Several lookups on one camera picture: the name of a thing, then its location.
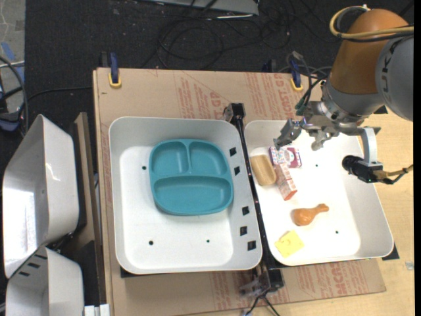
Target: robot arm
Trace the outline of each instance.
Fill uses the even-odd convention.
[[[354,10],[363,13],[348,33],[338,32],[340,20]],[[380,128],[363,128],[361,124],[385,105],[413,121],[414,27],[391,11],[356,6],[336,13],[330,29],[344,41],[327,80],[321,83],[322,97],[310,101],[306,95],[297,105],[302,120],[288,120],[274,140],[275,146],[279,149],[290,144],[301,130],[314,137],[313,150],[340,133],[361,136],[364,159],[347,156],[343,167],[365,182],[392,184],[397,179],[386,178],[377,161],[375,136]],[[412,167],[398,172],[404,174],[409,169]]]

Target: black fabric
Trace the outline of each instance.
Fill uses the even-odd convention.
[[[340,43],[328,23],[340,9],[362,4],[405,12],[403,17],[414,21],[413,0],[262,0],[260,16],[207,22],[196,18],[226,13],[145,1],[26,0],[26,89],[31,96],[90,86],[102,51],[114,51],[123,68],[258,72],[271,59],[277,68],[284,67],[292,51],[302,54],[310,66],[331,66]],[[258,27],[264,40],[257,37]],[[167,57],[160,50],[160,61],[154,55],[157,38],[168,30],[172,31],[165,39],[167,46],[197,59]],[[43,114],[64,129],[79,112],[87,112],[96,161],[91,90],[47,93],[31,99],[29,110],[30,122]],[[0,131],[1,175],[20,141],[19,133]]]

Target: hole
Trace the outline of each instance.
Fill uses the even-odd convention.
[[[256,248],[256,242],[255,241],[248,241],[247,250],[253,250],[255,248]]]
[[[34,256],[39,257],[40,259],[43,259],[43,260],[47,259],[46,256],[43,256],[43,255],[40,255],[40,254],[35,254]]]
[[[247,234],[247,226],[242,226],[239,228],[239,235],[246,235]]]
[[[37,265],[36,263],[32,263],[32,262],[29,262],[28,266],[30,266],[32,268],[36,268],[36,269],[38,269],[40,267],[40,265]]]

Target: blue divided plate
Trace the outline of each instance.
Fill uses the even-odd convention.
[[[222,150],[204,140],[166,140],[149,158],[153,198],[164,212],[205,215],[227,208],[234,185]]]

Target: yellow sponge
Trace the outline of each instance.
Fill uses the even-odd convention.
[[[292,230],[275,242],[275,246],[282,256],[286,258],[303,248],[304,243],[296,231]]]

